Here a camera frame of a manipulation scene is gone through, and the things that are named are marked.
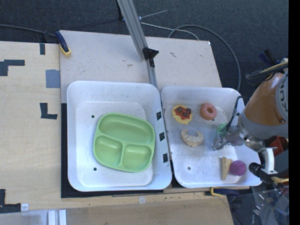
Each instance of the dark carpet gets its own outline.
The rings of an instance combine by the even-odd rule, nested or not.
[[[258,58],[259,53],[269,49],[276,60],[288,57],[289,0],[134,0],[134,4],[141,17],[167,10],[143,18],[144,23],[172,29],[185,24],[206,28],[185,29],[211,42],[223,87],[237,89],[239,73],[225,41],[240,64],[240,93],[245,97],[250,97],[255,90],[245,79],[246,72],[268,67]],[[48,33],[77,30],[129,34],[126,24],[118,21],[115,0],[0,0],[0,24]],[[146,36],[168,37],[171,32],[142,27]],[[172,37],[195,39],[179,31]],[[54,37],[46,39],[56,42]],[[38,43],[41,34],[1,26],[0,40]]]

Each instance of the pink ball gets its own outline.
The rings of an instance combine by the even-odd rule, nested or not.
[[[246,165],[239,160],[236,160],[233,163],[231,163],[229,168],[229,172],[237,176],[244,175],[246,173],[246,170],[247,170]]]

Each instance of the green plate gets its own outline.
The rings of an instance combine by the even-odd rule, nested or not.
[[[155,131],[146,120],[123,113],[103,115],[96,128],[93,152],[107,167],[141,172],[152,161]]]

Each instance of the pink donut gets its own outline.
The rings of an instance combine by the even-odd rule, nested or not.
[[[205,120],[213,120],[217,115],[217,110],[213,104],[204,103],[200,107],[200,116]]]

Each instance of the wooden board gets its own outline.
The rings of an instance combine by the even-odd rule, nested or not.
[[[153,202],[67,211],[67,224],[81,225],[232,225],[226,199]]]
[[[164,193],[155,195],[61,199],[60,89],[47,88],[45,77],[46,70],[60,70],[59,46],[46,44],[45,55],[41,55],[39,44],[0,42],[0,61],[4,60],[25,60],[25,66],[9,66],[7,76],[0,76],[0,188],[6,189],[6,204],[28,203],[30,210],[101,206],[106,209],[103,210],[104,214],[112,208],[122,208],[123,214],[126,214],[135,210],[135,206],[140,206],[150,215],[151,211],[160,213],[159,207],[155,205],[158,203],[162,206],[162,219],[167,214],[171,217],[173,206],[178,211],[185,207],[203,206],[208,207],[207,210],[203,210],[203,213],[195,210],[195,216],[203,214],[207,221],[212,219],[211,224],[215,224],[216,218],[204,211],[218,208],[222,214],[220,217],[228,221],[225,224],[232,224],[228,205],[224,205],[226,198],[206,197],[202,192],[206,189],[192,191],[178,188],[173,193],[169,187]],[[41,118],[40,103],[47,103],[48,113],[57,114],[57,119]],[[141,196],[144,196],[146,204],[139,204]],[[181,215],[188,221],[190,211],[185,211],[187,214]],[[111,221],[122,220],[121,217],[114,217],[111,217]],[[130,218],[126,218],[128,224],[133,224]]]

